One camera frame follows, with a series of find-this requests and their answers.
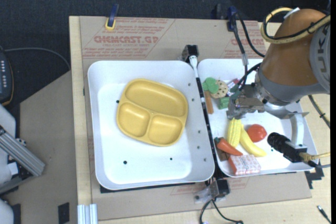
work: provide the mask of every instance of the yellow banana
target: yellow banana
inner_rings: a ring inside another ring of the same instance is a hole
[[[237,147],[239,145],[240,133],[242,132],[241,122],[241,120],[236,120],[233,118],[229,123],[226,141],[232,147]]]
[[[262,148],[258,147],[255,143],[252,142],[251,138],[248,136],[242,124],[240,143],[249,154],[253,154],[255,157],[264,157],[267,155],[267,153]]]

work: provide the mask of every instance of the tomato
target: tomato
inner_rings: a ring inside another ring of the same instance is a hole
[[[263,140],[267,136],[267,132],[264,127],[259,124],[252,124],[247,129],[248,136],[251,140],[256,143]]]

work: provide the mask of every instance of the yellow plate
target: yellow plate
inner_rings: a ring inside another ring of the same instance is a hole
[[[119,100],[117,124],[129,137],[170,146],[181,137],[188,115],[185,96],[172,87],[147,80],[129,82]]]

